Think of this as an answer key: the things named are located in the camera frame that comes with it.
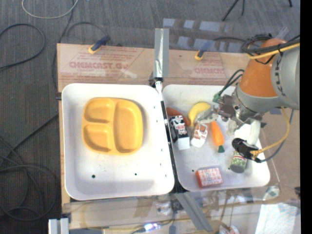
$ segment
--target banana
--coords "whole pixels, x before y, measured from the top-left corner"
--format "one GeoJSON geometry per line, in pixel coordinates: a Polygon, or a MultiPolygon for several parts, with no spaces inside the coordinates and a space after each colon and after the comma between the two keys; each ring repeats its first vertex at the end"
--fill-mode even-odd
{"type": "Polygon", "coordinates": [[[203,102],[203,101],[198,102],[195,105],[193,105],[191,107],[188,115],[187,115],[189,120],[190,120],[190,122],[191,122],[191,126],[194,126],[194,120],[195,120],[196,116],[200,112],[205,111],[205,110],[207,110],[209,108],[210,108],[210,105],[208,103],[206,103],[206,102],[203,102]]]}

